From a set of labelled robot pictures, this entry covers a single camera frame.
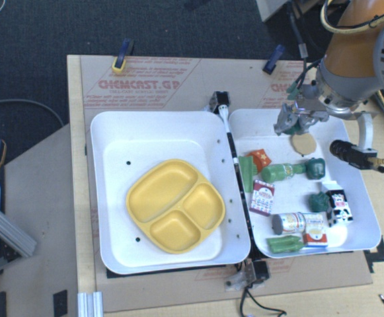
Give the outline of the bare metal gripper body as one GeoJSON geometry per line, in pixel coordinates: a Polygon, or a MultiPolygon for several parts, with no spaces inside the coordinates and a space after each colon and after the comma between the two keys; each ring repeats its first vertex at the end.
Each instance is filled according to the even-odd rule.
{"type": "Polygon", "coordinates": [[[325,122],[331,116],[342,120],[354,119],[354,106],[335,93],[329,86],[292,84],[287,89],[287,99],[295,114],[295,125],[300,117],[317,118],[325,122]]]}

